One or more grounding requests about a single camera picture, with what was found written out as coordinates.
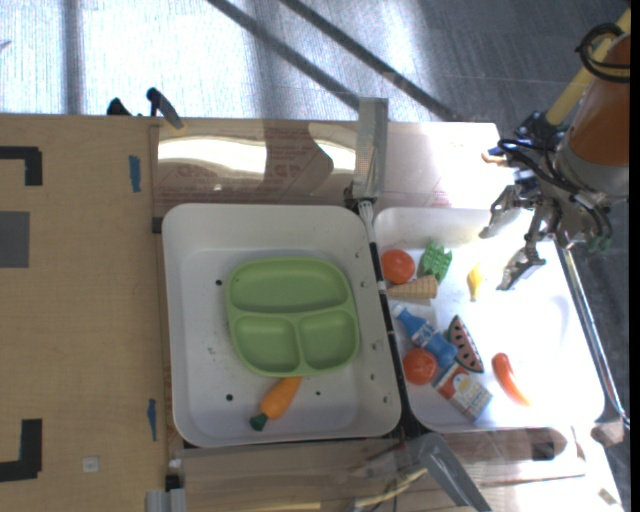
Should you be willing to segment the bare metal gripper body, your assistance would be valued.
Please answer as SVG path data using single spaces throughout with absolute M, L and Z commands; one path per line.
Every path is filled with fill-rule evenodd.
M 608 216 L 612 200 L 603 193 L 588 190 L 570 192 L 544 183 L 542 195 L 551 202 L 548 222 L 558 245 L 570 249 L 584 244 L 588 249 L 608 249 L 613 229 Z

